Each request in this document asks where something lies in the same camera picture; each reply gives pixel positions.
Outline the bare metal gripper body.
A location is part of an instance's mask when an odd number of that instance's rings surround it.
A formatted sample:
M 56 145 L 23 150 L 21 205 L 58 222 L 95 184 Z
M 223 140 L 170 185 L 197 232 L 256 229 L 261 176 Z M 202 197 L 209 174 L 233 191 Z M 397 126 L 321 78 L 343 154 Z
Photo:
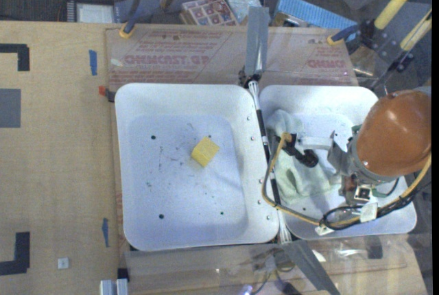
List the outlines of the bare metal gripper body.
M 357 142 L 349 141 L 347 151 L 342 150 L 336 142 L 332 142 L 327 160 L 341 177 L 339 194 L 344 197 L 346 203 L 349 206 L 369 203 L 375 176 L 360 160 Z

